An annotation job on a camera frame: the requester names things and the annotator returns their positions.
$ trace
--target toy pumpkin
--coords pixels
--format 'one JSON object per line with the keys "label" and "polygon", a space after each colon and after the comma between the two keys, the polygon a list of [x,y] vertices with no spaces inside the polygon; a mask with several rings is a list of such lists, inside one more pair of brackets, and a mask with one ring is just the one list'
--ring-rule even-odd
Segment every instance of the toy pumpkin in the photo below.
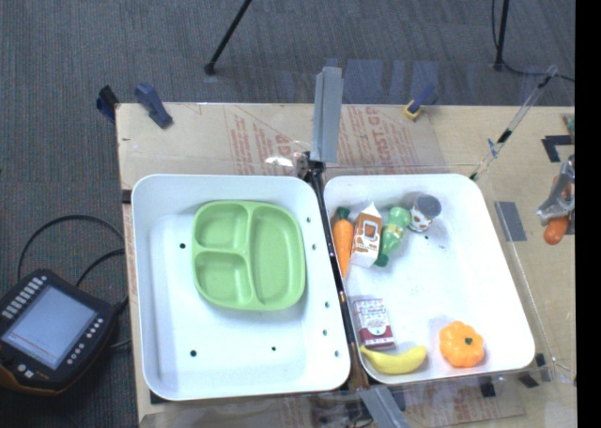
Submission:
{"label": "toy pumpkin", "polygon": [[440,330],[440,353],[453,366],[468,368],[485,355],[485,341],[473,327],[454,321]]}

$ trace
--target green bottle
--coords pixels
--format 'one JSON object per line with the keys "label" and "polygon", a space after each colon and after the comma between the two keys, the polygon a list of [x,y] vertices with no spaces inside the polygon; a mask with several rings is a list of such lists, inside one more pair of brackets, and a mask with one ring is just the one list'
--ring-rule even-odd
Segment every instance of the green bottle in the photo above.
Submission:
{"label": "green bottle", "polygon": [[405,228],[411,222],[409,212],[400,206],[391,209],[388,220],[382,228],[382,238],[379,243],[378,259],[376,265],[385,267],[388,265],[389,254],[401,245]]}

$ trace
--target gray carpet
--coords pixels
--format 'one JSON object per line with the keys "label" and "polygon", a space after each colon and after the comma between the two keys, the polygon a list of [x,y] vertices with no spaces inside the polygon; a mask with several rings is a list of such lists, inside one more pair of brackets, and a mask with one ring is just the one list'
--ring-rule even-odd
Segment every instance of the gray carpet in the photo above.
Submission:
{"label": "gray carpet", "polygon": [[[312,103],[315,76],[337,66],[346,103],[407,103],[432,83],[438,104],[494,109],[523,103],[554,65],[537,104],[575,104],[576,0],[510,0],[499,69],[502,0],[254,0],[207,76],[242,2],[0,0],[0,293],[42,224],[83,213],[122,229],[115,126],[96,109],[107,84],[121,102],[146,81],[164,101]],[[120,246],[100,222],[65,221],[30,245],[22,273],[74,282]],[[82,287],[118,302],[126,284],[121,255]],[[114,341],[129,336],[126,314],[119,328]],[[0,390],[0,424],[130,428],[133,386],[126,346],[57,398]]]}

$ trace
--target small carton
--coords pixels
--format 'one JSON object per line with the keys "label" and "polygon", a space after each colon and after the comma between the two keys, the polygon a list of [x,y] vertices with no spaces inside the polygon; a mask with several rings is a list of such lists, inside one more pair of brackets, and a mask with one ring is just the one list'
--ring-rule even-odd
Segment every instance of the small carton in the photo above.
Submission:
{"label": "small carton", "polygon": [[364,209],[357,220],[350,248],[351,265],[369,268],[378,259],[379,237],[382,231],[382,217],[374,203]]}
{"label": "small carton", "polygon": [[393,329],[388,310],[381,298],[359,299],[353,302],[353,313],[362,344],[369,349],[394,346]]}

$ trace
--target white tray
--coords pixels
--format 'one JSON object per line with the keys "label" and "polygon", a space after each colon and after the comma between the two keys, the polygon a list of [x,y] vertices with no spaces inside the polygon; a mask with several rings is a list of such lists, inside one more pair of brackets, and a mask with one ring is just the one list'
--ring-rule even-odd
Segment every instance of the white tray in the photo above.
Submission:
{"label": "white tray", "polygon": [[[345,206],[354,220],[373,201],[385,222],[392,206],[409,208],[416,191],[436,196],[442,205],[430,228],[408,229],[387,267],[349,266],[344,283],[349,305],[355,297],[383,298],[396,341],[385,352],[424,344],[428,358],[416,372],[388,375],[360,354],[365,371],[381,383],[401,384],[525,367],[533,359],[534,340],[475,182],[456,174],[338,176],[326,184],[324,198],[330,219]],[[472,325],[485,339],[485,358],[474,367],[455,368],[439,352],[439,331],[454,320]]]}
{"label": "white tray", "polygon": [[[246,312],[209,304],[193,281],[193,216],[208,201],[287,208],[300,223],[306,287],[293,306]],[[350,358],[323,224],[311,187],[292,176],[152,175],[132,191],[142,363],[167,400],[333,390]]]}

